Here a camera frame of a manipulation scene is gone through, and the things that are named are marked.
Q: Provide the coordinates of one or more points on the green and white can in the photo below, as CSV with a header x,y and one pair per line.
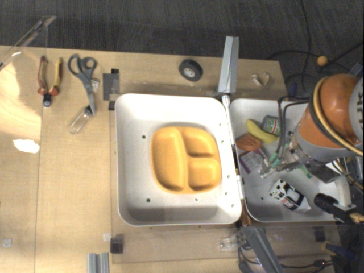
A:
x,y
271,125

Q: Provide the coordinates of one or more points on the purple and white packet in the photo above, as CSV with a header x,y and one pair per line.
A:
x,y
251,161

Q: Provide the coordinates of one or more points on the white plastic tray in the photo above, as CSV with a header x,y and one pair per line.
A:
x,y
258,206
133,158

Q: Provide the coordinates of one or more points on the orange divided plate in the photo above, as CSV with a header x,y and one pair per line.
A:
x,y
170,158

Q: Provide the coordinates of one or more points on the clear plastic bottle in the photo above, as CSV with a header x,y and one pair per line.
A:
x,y
79,121

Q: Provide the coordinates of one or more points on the yellow banana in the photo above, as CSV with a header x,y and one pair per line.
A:
x,y
257,130

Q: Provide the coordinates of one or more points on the white and black carton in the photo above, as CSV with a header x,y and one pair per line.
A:
x,y
288,195

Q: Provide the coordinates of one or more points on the black cylinder on white bracket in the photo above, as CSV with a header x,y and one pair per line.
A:
x,y
327,202

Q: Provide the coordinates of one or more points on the red and yellow pliers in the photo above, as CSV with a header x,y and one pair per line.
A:
x,y
54,81

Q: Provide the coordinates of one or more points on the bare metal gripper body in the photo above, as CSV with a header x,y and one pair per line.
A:
x,y
295,159

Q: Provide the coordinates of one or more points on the grey scissors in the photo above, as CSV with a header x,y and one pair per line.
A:
x,y
85,77

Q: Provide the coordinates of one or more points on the black tape roll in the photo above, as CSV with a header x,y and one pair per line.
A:
x,y
190,70

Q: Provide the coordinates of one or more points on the pale wooden piece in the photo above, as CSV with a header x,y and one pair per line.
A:
x,y
266,79
255,80

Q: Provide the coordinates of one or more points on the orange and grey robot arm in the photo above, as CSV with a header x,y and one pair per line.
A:
x,y
332,115

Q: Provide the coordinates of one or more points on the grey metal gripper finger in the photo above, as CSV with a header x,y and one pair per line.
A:
x,y
270,173
266,163

